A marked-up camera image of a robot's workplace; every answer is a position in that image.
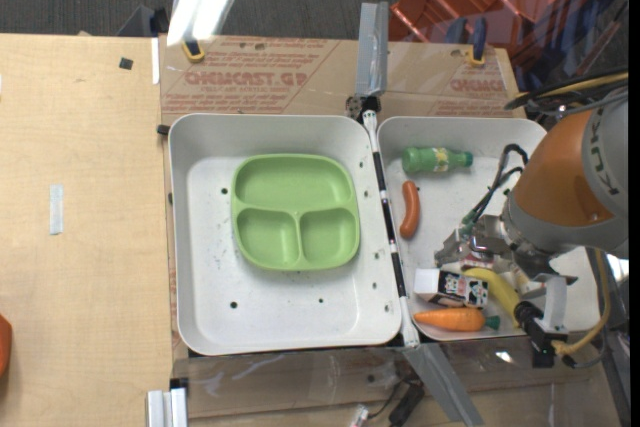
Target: banana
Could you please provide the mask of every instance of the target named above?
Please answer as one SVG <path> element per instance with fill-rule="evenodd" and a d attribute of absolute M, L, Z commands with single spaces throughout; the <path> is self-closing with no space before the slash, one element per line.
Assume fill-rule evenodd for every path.
<path fill-rule="evenodd" d="M 463 271 L 462 274 L 469 276 L 470 278 L 481 279 L 489 283 L 489 295 L 495 297 L 500 305 L 506 310 L 513 321 L 513 327 L 519 327 L 514 311 L 516 309 L 516 305 L 520 302 L 520 296 L 506 279 L 500 276 L 500 274 L 482 267 L 471 267 L 470 269 Z"/>

